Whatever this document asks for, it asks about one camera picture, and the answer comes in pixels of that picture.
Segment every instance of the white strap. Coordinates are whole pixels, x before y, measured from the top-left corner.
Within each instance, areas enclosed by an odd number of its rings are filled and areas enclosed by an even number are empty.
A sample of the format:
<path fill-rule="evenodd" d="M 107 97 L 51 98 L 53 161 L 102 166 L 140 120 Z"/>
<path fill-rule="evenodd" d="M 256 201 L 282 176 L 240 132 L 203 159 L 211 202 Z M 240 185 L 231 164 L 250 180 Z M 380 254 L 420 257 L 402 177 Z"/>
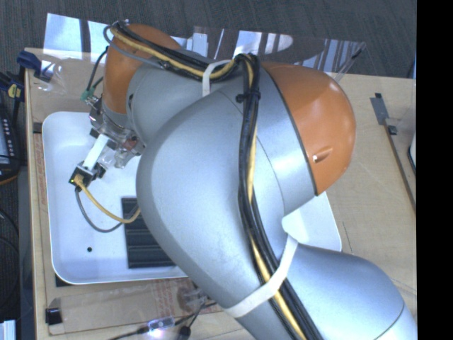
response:
<path fill-rule="evenodd" d="M 244 298 L 240 303 L 223 310 L 232 317 L 238 318 L 247 315 L 257 306 L 274 297 L 287 277 L 289 266 L 291 266 L 292 259 L 296 253 L 297 245 L 297 240 L 288 235 L 280 265 L 269 281 Z"/>
<path fill-rule="evenodd" d="M 230 61 L 231 61 L 230 59 L 221 60 L 220 62 L 214 62 L 207 66 L 205 72 L 203 73 L 203 80 L 202 80 L 203 97 L 210 94 L 210 91 L 211 91 L 210 75 L 211 75 L 212 71 L 214 70 L 214 68 L 221 64 L 230 63 Z"/>

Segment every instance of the white tray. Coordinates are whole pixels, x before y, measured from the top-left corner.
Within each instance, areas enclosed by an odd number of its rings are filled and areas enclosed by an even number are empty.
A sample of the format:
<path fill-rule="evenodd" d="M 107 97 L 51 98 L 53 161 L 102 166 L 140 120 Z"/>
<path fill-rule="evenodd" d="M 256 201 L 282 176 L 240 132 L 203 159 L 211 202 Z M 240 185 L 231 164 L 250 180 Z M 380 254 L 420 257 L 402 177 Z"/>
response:
<path fill-rule="evenodd" d="M 42 125 L 55 273 L 63 281 L 75 285 L 186 277 L 177 266 L 128 268 L 124 225 L 113 232 L 101 233 L 85 221 L 69 178 L 94 144 L 90 129 L 87 113 L 56 112 Z M 96 179 L 88 188 L 99 203 L 120 217 L 121 198 L 135 197 L 138 162 L 137 157 L 124 169 L 109 168 L 102 179 Z M 96 208 L 83 192 L 80 196 L 85 211 L 98 227 L 108 229 L 117 224 Z"/>

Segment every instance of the wooden table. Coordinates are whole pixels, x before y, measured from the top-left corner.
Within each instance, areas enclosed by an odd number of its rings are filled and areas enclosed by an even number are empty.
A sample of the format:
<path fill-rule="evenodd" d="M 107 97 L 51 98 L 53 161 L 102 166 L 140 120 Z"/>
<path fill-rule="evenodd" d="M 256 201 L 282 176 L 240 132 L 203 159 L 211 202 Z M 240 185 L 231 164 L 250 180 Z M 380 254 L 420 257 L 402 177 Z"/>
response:
<path fill-rule="evenodd" d="M 107 340 L 133 332 L 162 312 L 159 312 L 162 310 L 159 296 L 177 291 L 180 285 L 187 283 L 182 279 L 180 282 L 148 280 L 57 286 L 50 259 L 40 123 L 55 111 L 88 112 L 88 106 L 82 104 L 79 97 L 88 81 L 93 60 L 90 54 L 27 50 L 40 60 L 58 60 L 61 67 L 52 84 L 35 78 L 29 69 L 25 75 L 36 339 Z M 95 80 L 101 71 L 98 70 Z M 407 169 L 407 157 L 401 154 L 401 147 L 408 147 L 411 140 L 408 122 L 411 122 L 410 114 L 415 114 L 415 81 L 346 74 L 340 85 L 350 98 L 357 120 L 357 143 L 350 168 L 327 192 L 343 241 L 343 251 L 369 259 L 381 267 L 400 290 L 416 318 L 415 175 Z M 375 93 L 382 95 L 389 113 L 389 121 L 383 125 L 377 122 L 370 103 Z M 388 125 L 398 127 L 401 122 L 405 123 L 406 129 L 409 127 L 409 131 L 400 136 L 388 135 Z M 122 299 L 122 294 L 131 292 L 149 301 L 141 307 L 134 306 L 133 311 L 127 313 L 128 305 L 137 302 L 131 297 L 128 304 Z M 108 301 L 105 304 L 91 301 L 91 306 L 86 305 L 90 298 L 107 298 Z M 59 306 L 66 309 L 62 315 L 63 322 L 49 325 L 45 310 Z M 176 304 L 169 306 L 173 306 L 170 310 L 179 316 L 187 314 Z M 161 334 L 160 339 L 175 337 L 173 329 Z M 253 338 L 218 306 L 198 317 L 191 339 L 212 337 L 222 340 Z M 131 336 L 128 339 L 143 337 Z"/>

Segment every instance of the black device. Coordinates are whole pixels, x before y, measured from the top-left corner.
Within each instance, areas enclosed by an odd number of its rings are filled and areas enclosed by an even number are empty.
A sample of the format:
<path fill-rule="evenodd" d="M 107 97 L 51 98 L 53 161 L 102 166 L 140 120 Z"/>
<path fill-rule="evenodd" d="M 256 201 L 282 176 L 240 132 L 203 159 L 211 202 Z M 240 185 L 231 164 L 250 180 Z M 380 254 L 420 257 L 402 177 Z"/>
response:
<path fill-rule="evenodd" d="M 17 177 L 21 167 L 19 148 L 11 120 L 0 109 L 0 185 Z"/>

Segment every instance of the gray carpet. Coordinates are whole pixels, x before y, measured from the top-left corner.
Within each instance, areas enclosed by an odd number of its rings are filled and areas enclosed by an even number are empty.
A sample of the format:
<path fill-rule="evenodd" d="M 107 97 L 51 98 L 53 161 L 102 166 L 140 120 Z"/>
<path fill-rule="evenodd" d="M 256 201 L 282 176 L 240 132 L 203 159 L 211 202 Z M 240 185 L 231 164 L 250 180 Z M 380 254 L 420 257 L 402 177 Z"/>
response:
<path fill-rule="evenodd" d="M 180 37 L 194 26 L 258 30 L 308 38 L 363 41 L 367 50 L 350 73 L 412 77 L 416 51 L 417 0 L 0 0 L 0 72 L 16 73 L 24 47 L 42 47 L 47 13 L 112 23 L 128 18 Z M 3 108 L 13 112 L 11 99 Z M 17 136 L 25 152 L 25 112 L 18 113 Z M 0 209 L 18 226 L 18 184 L 0 186 Z M 0 222 L 0 322 L 19 318 L 18 269 L 12 247 L 18 238 Z"/>

